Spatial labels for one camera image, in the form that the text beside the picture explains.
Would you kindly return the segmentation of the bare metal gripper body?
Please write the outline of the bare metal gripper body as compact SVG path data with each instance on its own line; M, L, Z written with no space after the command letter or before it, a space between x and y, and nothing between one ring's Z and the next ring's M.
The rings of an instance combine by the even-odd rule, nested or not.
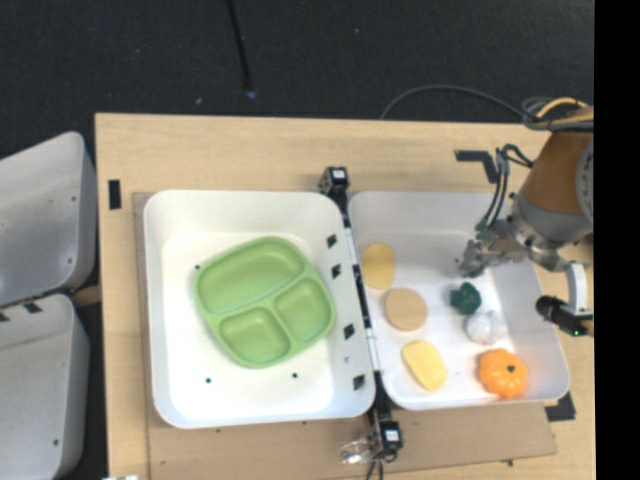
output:
M569 268L569 260L558 252L563 246L562 242L544 237L520 216L497 219L480 229L480 255L484 267L529 259L547 271L565 271Z

